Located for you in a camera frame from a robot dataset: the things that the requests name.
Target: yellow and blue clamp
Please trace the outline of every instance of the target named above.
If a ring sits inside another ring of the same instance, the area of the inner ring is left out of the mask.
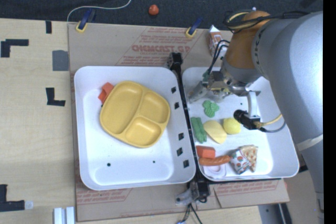
[[[95,17],[96,17],[96,11],[92,8],[88,9],[84,14],[83,19],[77,24],[76,31],[84,33],[86,27],[88,26],[88,23],[93,22]]]
[[[185,36],[187,38],[193,38],[195,36],[195,34],[196,34],[197,27],[200,26],[200,24],[201,24],[202,21],[203,21],[203,18],[201,18],[201,17],[198,18],[196,20],[196,22],[194,22],[194,24],[187,29],[187,31],[185,32]]]

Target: toy hot dog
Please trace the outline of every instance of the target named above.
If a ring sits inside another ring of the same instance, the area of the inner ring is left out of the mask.
[[[217,165],[228,163],[230,159],[231,157],[229,155],[219,156],[214,159],[201,157],[198,159],[198,162],[200,165],[203,165],[203,166],[217,166]]]

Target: cardboard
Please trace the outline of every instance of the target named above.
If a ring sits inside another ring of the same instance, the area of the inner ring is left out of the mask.
[[[188,39],[184,28],[89,24],[84,33],[79,33],[75,27],[74,23],[68,24],[77,221],[184,212],[184,206],[175,204],[175,195],[184,192],[186,184],[94,191],[81,182],[73,76],[83,66],[166,66],[171,52],[182,53],[182,71],[209,66],[212,56],[207,45],[208,30],[198,29]],[[231,36],[231,32],[222,31],[224,39],[230,40]],[[289,200],[283,179],[213,184],[210,188],[207,202],[198,202],[197,210]]]

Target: yellow plate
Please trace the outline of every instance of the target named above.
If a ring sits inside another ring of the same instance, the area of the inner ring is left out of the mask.
[[[168,102],[161,95],[133,81],[119,82],[100,112],[100,124],[108,134],[136,147],[154,145],[169,118]]]

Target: white plate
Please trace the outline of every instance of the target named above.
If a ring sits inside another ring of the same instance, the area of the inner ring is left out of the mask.
[[[171,116],[159,141],[128,145],[106,133],[99,121],[101,87],[130,80],[164,97]],[[94,190],[178,184],[196,171],[176,76],[162,67],[82,67],[74,78],[80,176]]]
[[[183,85],[186,97],[188,93],[199,83],[202,79],[202,74],[207,68],[188,68],[183,72]],[[249,90],[261,91],[257,97],[258,114],[262,122],[268,122],[276,118],[279,114],[279,108],[275,102],[269,82],[264,78],[259,78]],[[189,103],[187,101],[188,111],[190,117],[200,117],[202,122],[208,120],[216,120],[220,124],[223,123],[224,118],[232,118],[237,109],[247,111],[248,101],[246,97],[238,97],[236,95],[229,95],[225,97],[220,103],[219,111],[216,112],[214,118],[209,118],[204,113],[202,106],[205,100],[211,100],[212,93]],[[283,124],[283,119],[278,122],[268,125],[265,128],[269,130],[276,130]],[[210,178],[212,181],[224,180],[247,180],[247,179],[270,179],[270,178],[284,178],[294,176],[299,169],[299,161],[297,153],[287,126],[277,133],[263,133],[258,130],[248,130],[241,127],[239,134],[228,135],[223,144],[218,144],[207,136],[207,142],[201,144],[194,138],[195,145],[211,146],[216,150],[216,156],[225,155],[229,152],[239,148],[240,146],[254,144],[259,147],[257,168],[253,173],[248,170],[241,175],[238,175],[230,164],[226,165],[226,176],[224,178]]]

